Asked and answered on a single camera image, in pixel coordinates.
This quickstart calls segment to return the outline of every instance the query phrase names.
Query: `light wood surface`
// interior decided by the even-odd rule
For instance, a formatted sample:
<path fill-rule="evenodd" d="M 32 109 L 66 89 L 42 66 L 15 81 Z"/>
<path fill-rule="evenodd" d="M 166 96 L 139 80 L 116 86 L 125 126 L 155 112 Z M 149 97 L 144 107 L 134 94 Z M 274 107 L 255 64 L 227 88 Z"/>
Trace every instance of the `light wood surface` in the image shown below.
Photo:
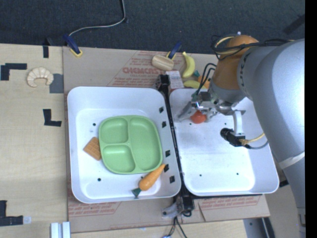
<path fill-rule="evenodd" d="M 44 79 L 27 85 L 27 73 L 43 66 L 62 74 L 62 48 L 0 44 L 0 64 L 27 63 L 0 81 L 0 200 L 7 216 L 30 216 L 31 224 L 0 227 L 0 237 L 50 237 L 50 223 L 67 221 L 64 94 L 51 94 Z M 43 109 L 61 127 L 44 126 Z M 182 225 L 187 237 L 245 238 L 242 220 Z M 162 237 L 170 226 L 72 234 L 81 237 Z M 182 237 L 179 228 L 172 236 Z"/>

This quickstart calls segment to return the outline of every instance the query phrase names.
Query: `black fabric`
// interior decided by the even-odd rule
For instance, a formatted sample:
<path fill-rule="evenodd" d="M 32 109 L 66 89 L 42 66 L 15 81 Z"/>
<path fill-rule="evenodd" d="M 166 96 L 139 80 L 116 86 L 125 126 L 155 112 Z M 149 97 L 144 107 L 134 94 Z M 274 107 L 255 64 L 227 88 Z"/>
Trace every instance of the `black fabric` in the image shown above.
<path fill-rule="evenodd" d="M 124 0 L 127 22 L 84 30 L 79 46 L 209 54 L 211 36 L 248 34 L 264 41 L 305 37 L 305 0 Z M 42 45 L 50 38 L 119 21 L 119 0 L 1 0 L 0 43 Z"/>

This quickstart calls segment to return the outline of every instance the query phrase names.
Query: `blue clamp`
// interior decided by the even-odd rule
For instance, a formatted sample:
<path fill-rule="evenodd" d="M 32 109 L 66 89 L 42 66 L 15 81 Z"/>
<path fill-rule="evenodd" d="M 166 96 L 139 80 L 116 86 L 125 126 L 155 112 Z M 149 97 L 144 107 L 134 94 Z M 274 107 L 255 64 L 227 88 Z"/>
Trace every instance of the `blue clamp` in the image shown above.
<path fill-rule="evenodd" d="M 179 41 L 176 43 L 176 45 L 174 46 L 174 48 L 172 48 L 172 50 L 170 52 L 167 53 L 167 58 L 169 59 L 174 59 L 175 54 L 180 51 L 180 49 L 182 48 L 182 43 Z"/>
<path fill-rule="evenodd" d="M 80 57 L 83 52 L 78 48 L 77 44 L 75 43 L 74 39 L 68 36 L 67 34 L 63 35 L 63 39 L 67 42 L 70 47 L 70 51 L 76 56 Z"/>

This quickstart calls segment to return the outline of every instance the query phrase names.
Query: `white tape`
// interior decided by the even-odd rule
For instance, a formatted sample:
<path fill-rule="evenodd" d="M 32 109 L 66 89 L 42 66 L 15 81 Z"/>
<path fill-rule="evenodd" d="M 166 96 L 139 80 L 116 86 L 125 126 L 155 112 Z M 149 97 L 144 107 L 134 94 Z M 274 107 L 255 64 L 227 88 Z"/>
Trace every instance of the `white tape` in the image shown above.
<path fill-rule="evenodd" d="M 291 165 L 293 165 L 293 164 L 299 162 L 299 161 L 300 161 L 302 158 L 304 158 L 304 157 L 305 157 L 305 151 L 302 152 L 301 154 L 297 155 L 297 156 L 290 157 L 290 158 L 288 158 L 288 159 L 286 159 L 286 160 L 283 160 L 283 161 L 281 161 L 281 162 L 278 163 L 278 164 L 279 164 L 279 166 L 280 166 L 282 169 L 285 169 L 285 168 L 287 168 L 287 167 L 289 167 L 289 166 L 291 166 Z"/>

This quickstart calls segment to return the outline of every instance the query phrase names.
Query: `red tomato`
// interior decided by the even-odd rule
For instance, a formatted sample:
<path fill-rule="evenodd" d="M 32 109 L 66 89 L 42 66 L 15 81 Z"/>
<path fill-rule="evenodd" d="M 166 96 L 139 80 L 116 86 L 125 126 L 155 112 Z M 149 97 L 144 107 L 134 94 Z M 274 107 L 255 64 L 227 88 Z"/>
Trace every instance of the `red tomato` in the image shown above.
<path fill-rule="evenodd" d="M 207 116 L 203 115 L 202 112 L 197 110 L 191 117 L 190 119 L 193 121 L 193 123 L 202 123 L 206 121 Z"/>

